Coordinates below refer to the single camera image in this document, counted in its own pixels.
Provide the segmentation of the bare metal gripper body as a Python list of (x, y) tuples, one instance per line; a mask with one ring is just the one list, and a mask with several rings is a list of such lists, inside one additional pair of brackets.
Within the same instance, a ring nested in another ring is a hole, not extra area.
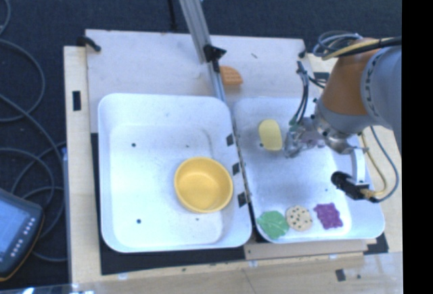
[(350, 134), (340, 132), (321, 116), (304, 117), (296, 130), (296, 142), (312, 147), (329, 147), (338, 154), (349, 154), (355, 146), (348, 140)]

